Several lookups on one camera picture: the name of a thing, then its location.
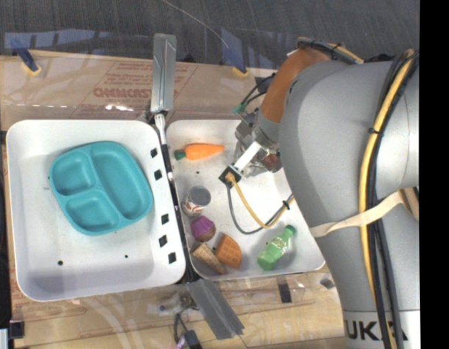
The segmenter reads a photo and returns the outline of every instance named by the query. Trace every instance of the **gray floor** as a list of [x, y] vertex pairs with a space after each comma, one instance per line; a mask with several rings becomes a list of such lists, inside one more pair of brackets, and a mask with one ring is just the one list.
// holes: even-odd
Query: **gray floor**
[[[420, 0], [0, 0], [6, 55], [15, 36], [32, 48], [151, 57], [155, 33], [176, 35], [178, 60], [199, 63], [227, 62], [225, 42], [245, 65], [277, 68], [297, 36], [363, 58], [398, 55], [419, 49]], [[6, 272], [0, 263], [4, 289]]]

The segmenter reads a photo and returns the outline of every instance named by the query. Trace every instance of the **kuka logo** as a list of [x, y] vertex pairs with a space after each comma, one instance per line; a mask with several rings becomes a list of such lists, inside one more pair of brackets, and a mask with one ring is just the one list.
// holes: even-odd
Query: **kuka logo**
[[[365, 324], [364, 321], [347, 321], [344, 319], [344, 331], [346, 336], [353, 340], [381, 341], [383, 339], [376, 336], [377, 333], [373, 332], [377, 324], [377, 321], [369, 321]], [[394, 326], [393, 322], [388, 322], [388, 324], [389, 328]], [[404, 341], [408, 340], [404, 331], [402, 331], [402, 336]]]

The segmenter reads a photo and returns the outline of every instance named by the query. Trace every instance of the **teal divided plate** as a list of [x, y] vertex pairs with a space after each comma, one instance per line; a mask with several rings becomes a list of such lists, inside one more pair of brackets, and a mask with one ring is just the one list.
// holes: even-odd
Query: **teal divided plate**
[[58, 156], [49, 179], [71, 225], [87, 235], [117, 231], [152, 209], [147, 179], [119, 143], [90, 143]]

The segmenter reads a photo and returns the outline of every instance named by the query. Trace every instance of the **orange carrot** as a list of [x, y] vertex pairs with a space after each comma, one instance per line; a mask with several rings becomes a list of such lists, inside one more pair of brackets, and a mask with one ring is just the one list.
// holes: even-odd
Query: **orange carrot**
[[190, 143], [184, 150], [174, 152], [176, 160], [188, 158], [189, 160], [198, 160], [208, 158], [216, 153], [223, 151], [223, 145], [213, 145], [211, 143]]

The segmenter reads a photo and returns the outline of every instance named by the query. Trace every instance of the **green plastic bottle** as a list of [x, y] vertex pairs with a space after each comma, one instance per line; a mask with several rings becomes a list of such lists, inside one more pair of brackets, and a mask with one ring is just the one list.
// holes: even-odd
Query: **green plastic bottle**
[[276, 262], [288, 250], [289, 238], [296, 233], [296, 229], [292, 225], [286, 225], [283, 232], [269, 241], [265, 249], [260, 252], [256, 261], [265, 270], [273, 270]]

